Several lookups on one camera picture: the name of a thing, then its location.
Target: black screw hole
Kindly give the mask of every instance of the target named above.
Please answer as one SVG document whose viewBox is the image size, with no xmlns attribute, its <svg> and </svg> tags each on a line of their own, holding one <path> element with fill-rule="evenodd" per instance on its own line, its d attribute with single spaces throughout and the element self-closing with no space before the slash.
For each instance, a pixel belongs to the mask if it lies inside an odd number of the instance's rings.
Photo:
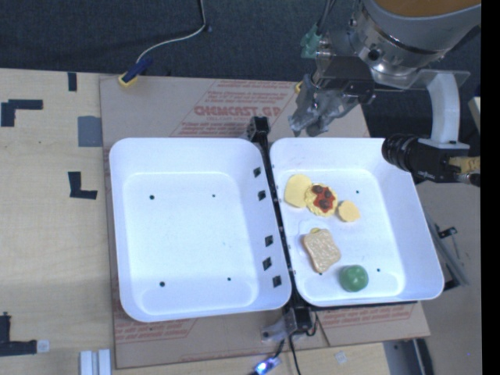
<svg viewBox="0 0 500 375">
<path fill-rule="evenodd" d="M 368 53 L 368 58 L 371 59 L 372 61 L 378 60 L 379 57 L 380 57 L 380 53 L 377 50 L 371 50 Z"/>
</svg>

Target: cardboard sheet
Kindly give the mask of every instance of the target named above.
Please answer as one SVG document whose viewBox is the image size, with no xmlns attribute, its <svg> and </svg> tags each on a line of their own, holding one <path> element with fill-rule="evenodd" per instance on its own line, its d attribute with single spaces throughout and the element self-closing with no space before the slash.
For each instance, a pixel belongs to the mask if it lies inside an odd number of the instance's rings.
<svg viewBox="0 0 500 375">
<path fill-rule="evenodd" d="M 281 310 L 230 316 L 139 323 L 121 307 L 116 274 L 109 150 L 130 137 L 241 138 L 253 116 L 267 116 L 270 142 L 293 137 L 288 116 L 296 109 L 295 83 L 257 80 L 213 80 L 140 77 L 122 88 L 116 76 L 100 80 L 105 194 L 112 271 L 116 367 L 272 353 L 275 342 L 262 342 L 261 327 L 281 316 Z M 369 137 L 361 107 L 335 120 L 320 138 Z M 297 349 L 325 348 L 375 341 L 420 338 L 429 334 L 420 303 L 357 307 L 319 312 L 314 337 L 297 337 Z"/>
</svg>

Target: white clamshell container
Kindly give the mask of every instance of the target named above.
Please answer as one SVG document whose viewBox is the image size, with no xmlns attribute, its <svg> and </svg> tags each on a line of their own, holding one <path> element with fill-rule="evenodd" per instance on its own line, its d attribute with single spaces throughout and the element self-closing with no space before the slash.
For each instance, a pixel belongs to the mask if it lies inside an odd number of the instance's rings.
<svg viewBox="0 0 500 375">
<path fill-rule="evenodd" d="M 317 307 L 437 297 L 441 267 L 409 173 L 385 162 L 378 138 L 285 138 L 270 149 L 297 292 Z M 120 301 L 142 322 L 279 309 L 292 286 L 260 150 L 236 138 L 128 138 L 109 154 Z M 296 174 L 329 185 L 361 218 L 287 204 Z M 327 228 L 341 260 L 317 273 L 302 245 Z M 359 264 L 358 292 L 338 275 Z"/>
<path fill-rule="evenodd" d="M 142 322 L 278 309 L 291 282 L 259 149 L 128 138 L 109 154 L 120 301 Z"/>
<path fill-rule="evenodd" d="M 299 294 L 319 307 L 407 302 L 436 298 L 444 287 L 441 264 L 410 173 L 387 163 L 380 138 L 285 138 L 270 149 L 280 211 Z M 316 216 L 284 201 L 288 179 L 301 173 L 350 200 L 361 218 L 344 222 L 336 212 Z M 325 273 L 313 270 L 302 237 L 328 229 L 341 259 Z M 361 265 L 368 285 L 345 291 L 344 266 Z"/>
</svg>

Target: toy bread slice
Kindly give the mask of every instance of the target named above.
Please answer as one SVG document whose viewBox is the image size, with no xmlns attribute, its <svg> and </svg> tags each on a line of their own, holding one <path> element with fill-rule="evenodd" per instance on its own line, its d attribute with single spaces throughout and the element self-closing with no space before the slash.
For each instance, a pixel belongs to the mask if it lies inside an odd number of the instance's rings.
<svg viewBox="0 0 500 375">
<path fill-rule="evenodd" d="M 305 207 L 305 191 L 311 186 L 311 180 L 301 173 L 292 175 L 284 189 L 284 200 L 294 207 Z"/>
<path fill-rule="evenodd" d="M 327 229 L 312 229 L 304 236 L 302 243 L 309 253 L 314 270 L 318 273 L 325 272 L 341 259 L 341 251 Z"/>
</svg>

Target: wooden table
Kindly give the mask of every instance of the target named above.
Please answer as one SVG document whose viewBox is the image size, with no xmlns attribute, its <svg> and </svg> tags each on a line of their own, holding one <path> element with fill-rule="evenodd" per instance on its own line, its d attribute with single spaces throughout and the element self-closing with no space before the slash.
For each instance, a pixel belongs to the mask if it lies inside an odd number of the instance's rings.
<svg viewBox="0 0 500 375">
<path fill-rule="evenodd" d="M 0 101 L 42 99 L 0 128 L 0 312 L 12 316 L 12 341 L 47 339 L 50 351 L 0 357 L 0 373 L 78 372 L 83 350 L 113 351 L 109 249 L 102 148 L 82 148 L 77 119 L 100 117 L 99 75 L 0 70 Z M 70 198 L 68 172 L 82 172 L 95 200 Z M 343 352 L 347 361 L 336 359 Z M 190 362 L 113 373 L 246 374 L 265 357 Z M 276 375 L 296 373 L 290 353 Z M 303 374 L 388 375 L 381 343 L 298 352 Z"/>
</svg>

